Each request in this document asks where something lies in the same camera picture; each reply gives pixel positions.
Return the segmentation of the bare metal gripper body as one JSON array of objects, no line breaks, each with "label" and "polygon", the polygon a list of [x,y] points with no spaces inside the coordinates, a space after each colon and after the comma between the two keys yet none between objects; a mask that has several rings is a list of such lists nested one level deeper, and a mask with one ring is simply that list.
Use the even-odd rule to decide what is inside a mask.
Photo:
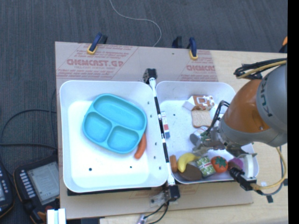
[{"label": "bare metal gripper body", "polygon": [[248,155],[248,152],[242,149],[242,145],[229,140],[217,127],[201,134],[201,144],[213,150],[226,150],[234,157]]}]

